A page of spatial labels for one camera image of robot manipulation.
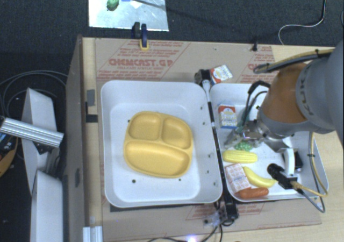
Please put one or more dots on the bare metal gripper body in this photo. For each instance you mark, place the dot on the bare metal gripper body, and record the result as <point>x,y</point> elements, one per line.
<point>251,129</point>

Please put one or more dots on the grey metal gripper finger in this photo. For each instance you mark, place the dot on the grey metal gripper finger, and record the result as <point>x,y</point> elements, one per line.
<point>230,139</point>
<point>257,143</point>

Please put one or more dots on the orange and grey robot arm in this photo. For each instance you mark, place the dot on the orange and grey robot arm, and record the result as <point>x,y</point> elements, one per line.
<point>317,95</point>

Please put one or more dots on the green grapes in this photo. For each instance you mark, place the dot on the green grapes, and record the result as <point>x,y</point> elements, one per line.
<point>244,146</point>

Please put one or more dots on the white plastic tray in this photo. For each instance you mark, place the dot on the white plastic tray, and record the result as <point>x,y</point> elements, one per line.
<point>268,155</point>
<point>118,181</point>

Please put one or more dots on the yellow corn cob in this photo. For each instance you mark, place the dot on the yellow corn cob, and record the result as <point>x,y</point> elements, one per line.
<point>239,156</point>

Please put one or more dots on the yellow banana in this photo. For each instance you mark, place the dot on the yellow banana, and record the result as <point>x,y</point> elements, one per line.
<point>259,180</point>

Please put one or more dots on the orange and white packet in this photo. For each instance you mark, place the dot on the orange and white packet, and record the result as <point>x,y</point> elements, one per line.
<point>236,177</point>

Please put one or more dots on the orange sausage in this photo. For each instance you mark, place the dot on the orange sausage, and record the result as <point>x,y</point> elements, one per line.
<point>254,192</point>

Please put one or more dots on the white blue and red carton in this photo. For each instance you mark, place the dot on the white blue and red carton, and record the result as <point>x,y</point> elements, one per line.
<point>221,73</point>

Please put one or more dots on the yellow divided plate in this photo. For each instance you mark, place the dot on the yellow divided plate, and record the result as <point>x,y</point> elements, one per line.
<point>158,152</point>

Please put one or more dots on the brown cardboard board red print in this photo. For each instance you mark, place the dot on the brown cardboard board red print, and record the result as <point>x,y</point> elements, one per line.
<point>150,63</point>

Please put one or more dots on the green toy fruit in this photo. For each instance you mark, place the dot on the green toy fruit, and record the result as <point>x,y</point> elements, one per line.
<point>113,4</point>

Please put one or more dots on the black cylinder on white bracket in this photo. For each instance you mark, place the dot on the black cylinder on white bracket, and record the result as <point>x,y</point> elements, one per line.
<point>279,173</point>

